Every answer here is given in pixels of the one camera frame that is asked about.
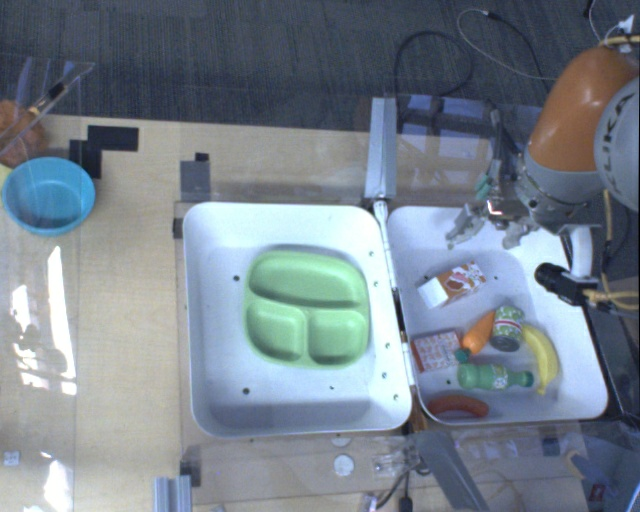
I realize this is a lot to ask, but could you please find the yellow banana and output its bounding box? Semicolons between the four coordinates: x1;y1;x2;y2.
520;323;561;397

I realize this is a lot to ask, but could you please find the black cylinder on white bracket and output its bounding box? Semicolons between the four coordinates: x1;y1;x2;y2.
533;227;600;307

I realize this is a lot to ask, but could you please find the brown bread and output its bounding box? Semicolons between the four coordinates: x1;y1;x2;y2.
0;98;49;169

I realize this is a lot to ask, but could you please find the white plastic tray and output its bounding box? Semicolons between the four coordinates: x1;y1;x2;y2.
182;201;414;440
386;205;610;427

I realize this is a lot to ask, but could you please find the orange carrot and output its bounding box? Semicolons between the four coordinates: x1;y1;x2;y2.
453;309;497;365

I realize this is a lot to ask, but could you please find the blue bowl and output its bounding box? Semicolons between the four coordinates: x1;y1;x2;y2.
1;156;97;238

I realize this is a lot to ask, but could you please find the green and red can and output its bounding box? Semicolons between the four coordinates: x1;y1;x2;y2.
489;305;527;353

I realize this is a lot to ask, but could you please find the orange and white carton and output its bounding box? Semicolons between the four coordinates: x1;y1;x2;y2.
416;260;488;310

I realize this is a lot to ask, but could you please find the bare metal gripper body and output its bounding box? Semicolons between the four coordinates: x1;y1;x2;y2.
486;181;540;232

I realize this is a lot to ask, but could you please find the red and white packet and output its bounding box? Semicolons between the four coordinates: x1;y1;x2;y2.
410;329;464;374

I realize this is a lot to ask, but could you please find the green bottle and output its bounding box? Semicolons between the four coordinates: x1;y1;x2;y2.
456;362;536;393

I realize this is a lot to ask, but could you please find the green divided plate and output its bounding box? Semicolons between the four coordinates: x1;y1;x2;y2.
243;249;373;372

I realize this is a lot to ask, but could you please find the red sausage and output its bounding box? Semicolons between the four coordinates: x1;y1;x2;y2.
425;394;491;421

